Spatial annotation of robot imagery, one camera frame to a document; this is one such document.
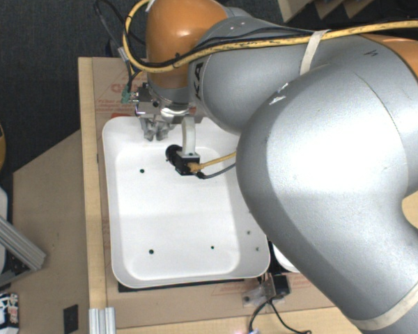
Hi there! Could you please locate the black cylinder on white bracket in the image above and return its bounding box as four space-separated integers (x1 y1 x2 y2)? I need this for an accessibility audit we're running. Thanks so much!
164 116 201 177

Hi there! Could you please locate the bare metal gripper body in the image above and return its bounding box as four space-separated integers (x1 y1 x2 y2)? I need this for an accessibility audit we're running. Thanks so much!
134 82 196 124

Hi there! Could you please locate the black and white carton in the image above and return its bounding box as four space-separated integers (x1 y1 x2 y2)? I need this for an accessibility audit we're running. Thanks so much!
0 292 20 334

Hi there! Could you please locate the brown cardboard board red print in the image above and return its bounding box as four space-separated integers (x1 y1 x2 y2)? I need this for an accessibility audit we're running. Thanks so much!
91 56 337 330

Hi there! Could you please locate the white plastic tray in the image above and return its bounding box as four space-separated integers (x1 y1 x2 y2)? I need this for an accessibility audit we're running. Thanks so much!
101 114 271 289
271 244 302 274

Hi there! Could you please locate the black block with thin wires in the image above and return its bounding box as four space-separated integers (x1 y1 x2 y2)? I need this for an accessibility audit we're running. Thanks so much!
272 273 292 297

